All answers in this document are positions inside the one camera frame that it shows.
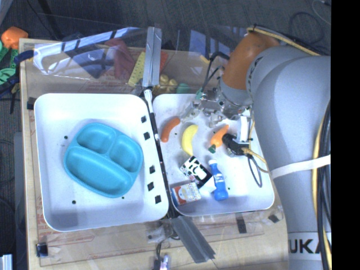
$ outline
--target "blue plate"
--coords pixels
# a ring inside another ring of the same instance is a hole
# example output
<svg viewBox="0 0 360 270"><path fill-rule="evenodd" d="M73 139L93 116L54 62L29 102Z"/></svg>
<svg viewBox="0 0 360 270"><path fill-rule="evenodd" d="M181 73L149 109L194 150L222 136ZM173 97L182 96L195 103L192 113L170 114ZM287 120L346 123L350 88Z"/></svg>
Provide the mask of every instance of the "blue plate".
<svg viewBox="0 0 360 270"><path fill-rule="evenodd" d="M100 195L125 195L141 170L140 145L124 133L101 123L83 127L64 156L67 174Z"/></svg>

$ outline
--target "carrot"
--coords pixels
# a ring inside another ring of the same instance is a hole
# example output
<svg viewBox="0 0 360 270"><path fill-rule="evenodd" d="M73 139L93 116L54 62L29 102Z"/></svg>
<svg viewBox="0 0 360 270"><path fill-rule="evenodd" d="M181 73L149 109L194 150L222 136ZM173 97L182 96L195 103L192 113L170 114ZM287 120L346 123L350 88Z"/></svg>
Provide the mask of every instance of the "carrot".
<svg viewBox="0 0 360 270"><path fill-rule="evenodd" d="M229 125L225 124L225 126L223 126L219 131L217 131L211 138L210 141L210 147L209 147L209 151L211 153L215 153L216 148L220 147L221 145L223 145L223 136L226 134L226 132L229 129Z"/></svg>
<svg viewBox="0 0 360 270"><path fill-rule="evenodd" d="M167 124L165 125L165 127L161 133L160 140L164 143L168 142L171 130L178 124L180 124L179 117L175 117L175 118L171 119L169 122L167 122Z"/></svg>

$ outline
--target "dark floor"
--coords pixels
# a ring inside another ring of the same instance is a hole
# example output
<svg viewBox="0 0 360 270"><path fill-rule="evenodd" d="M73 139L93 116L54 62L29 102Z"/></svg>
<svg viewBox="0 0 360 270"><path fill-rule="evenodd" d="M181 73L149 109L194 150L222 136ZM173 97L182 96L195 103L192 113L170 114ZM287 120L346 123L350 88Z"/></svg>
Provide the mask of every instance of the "dark floor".
<svg viewBox="0 0 360 270"><path fill-rule="evenodd" d="M297 41L330 55L331 0L47 0L64 36L92 35L123 26L163 30L163 42L178 50L207 55L211 41L230 51L240 36L233 29L253 24L295 37ZM37 0L14 0L0 26L3 33L16 26L30 38L56 39ZM191 33L199 37L194 42ZM8 57L0 62L8 67ZM11 95L0 99L0 255L15 253L14 134L21 131L20 104Z"/></svg>

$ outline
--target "bottle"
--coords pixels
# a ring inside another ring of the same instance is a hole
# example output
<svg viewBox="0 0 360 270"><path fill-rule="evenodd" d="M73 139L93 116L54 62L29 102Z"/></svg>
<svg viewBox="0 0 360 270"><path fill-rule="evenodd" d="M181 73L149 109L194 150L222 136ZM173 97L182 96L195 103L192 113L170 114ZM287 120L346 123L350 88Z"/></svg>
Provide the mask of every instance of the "bottle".
<svg viewBox="0 0 360 270"><path fill-rule="evenodd" d="M211 173L214 177L216 190L214 191L215 200L221 201L229 198L229 193L226 190L225 179L223 174L218 169L218 163L215 159L209 160Z"/></svg>

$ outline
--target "banana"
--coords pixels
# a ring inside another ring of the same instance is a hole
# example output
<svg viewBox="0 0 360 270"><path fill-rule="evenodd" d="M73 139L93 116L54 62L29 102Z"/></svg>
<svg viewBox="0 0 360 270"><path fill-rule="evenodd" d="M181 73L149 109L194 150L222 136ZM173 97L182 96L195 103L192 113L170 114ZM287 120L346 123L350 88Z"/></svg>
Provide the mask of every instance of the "banana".
<svg viewBox="0 0 360 270"><path fill-rule="evenodd" d="M196 134L199 126L196 124L188 126L185 131L182 133L181 137L181 148L190 156L193 155L192 152L192 139Z"/></svg>

